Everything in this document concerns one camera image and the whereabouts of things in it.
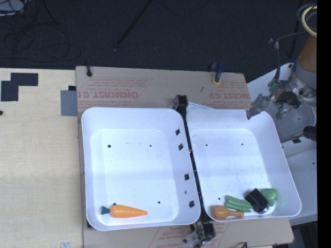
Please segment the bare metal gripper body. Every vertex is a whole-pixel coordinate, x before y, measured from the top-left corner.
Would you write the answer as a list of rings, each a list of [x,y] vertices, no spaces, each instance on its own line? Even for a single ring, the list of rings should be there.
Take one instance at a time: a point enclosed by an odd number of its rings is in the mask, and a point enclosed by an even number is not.
[[[290,73],[287,80],[273,77],[270,81],[270,99],[278,106],[288,105],[294,109],[299,108],[302,104],[316,107],[317,92],[297,73]]]

